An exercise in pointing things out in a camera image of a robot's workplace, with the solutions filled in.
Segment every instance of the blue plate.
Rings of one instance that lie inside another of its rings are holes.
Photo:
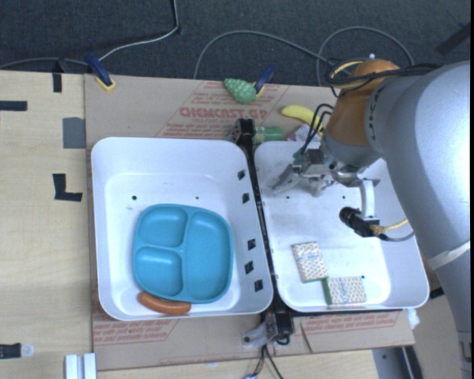
[[[139,286],[167,300],[210,303],[228,290],[234,250],[228,223],[215,212],[154,205],[135,229],[133,271]]]

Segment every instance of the patterned box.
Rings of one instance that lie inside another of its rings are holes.
[[[322,283],[326,302],[329,305],[361,303],[367,300],[361,276],[325,278]]]
[[[321,280],[329,275],[318,242],[294,244],[292,251],[302,282]]]

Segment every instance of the white band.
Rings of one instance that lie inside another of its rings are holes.
[[[437,269],[442,267],[443,265],[449,264],[451,261],[455,261],[460,256],[464,255],[467,251],[471,249],[471,241],[468,240],[461,246],[457,247],[456,249],[452,249],[450,251],[444,251],[435,257],[432,257],[428,260],[428,264],[430,264],[432,269]]]

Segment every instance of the toy sausage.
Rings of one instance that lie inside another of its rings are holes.
[[[137,300],[139,303],[156,312],[178,316],[180,314],[188,313],[191,310],[191,303],[189,302],[173,302],[165,299],[157,298],[146,292],[141,292]]]

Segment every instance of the wooden surface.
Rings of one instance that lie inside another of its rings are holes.
[[[28,101],[0,114],[0,343],[33,356],[0,360],[0,378],[63,377],[63,357],[92,351],[84,149],[64,149],[62,120],[85,116],[83,79],[0,71],[0,100]],[[53,174],[81,202],[56,201]],[[377,378],[371,351],[275,358],[286,378]],[[255,360],[100,372],[99,378],[239,378]],[[260,377],[275,377],[267,362]]]

